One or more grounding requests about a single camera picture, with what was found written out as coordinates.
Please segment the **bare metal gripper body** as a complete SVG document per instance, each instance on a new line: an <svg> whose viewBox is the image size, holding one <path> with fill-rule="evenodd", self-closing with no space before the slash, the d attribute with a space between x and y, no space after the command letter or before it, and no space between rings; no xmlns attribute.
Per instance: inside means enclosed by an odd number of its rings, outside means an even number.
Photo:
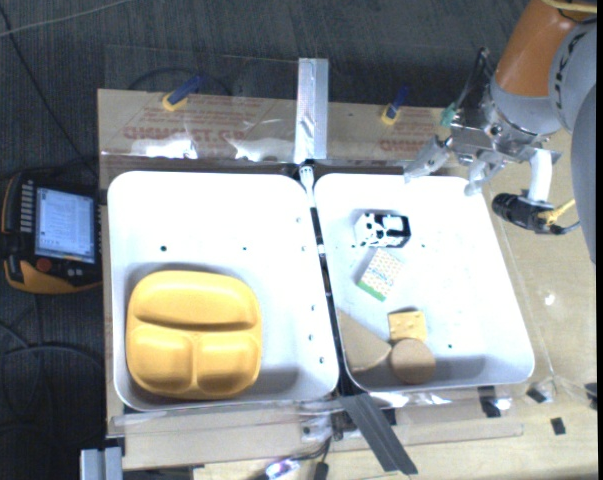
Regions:
<svg viewBox="0 0 603 480"><path fill-rule="evenodd" d="M545 148L560 122L546 98L483 98L448 106L451 148L486 163L517 162Z"/></svg>

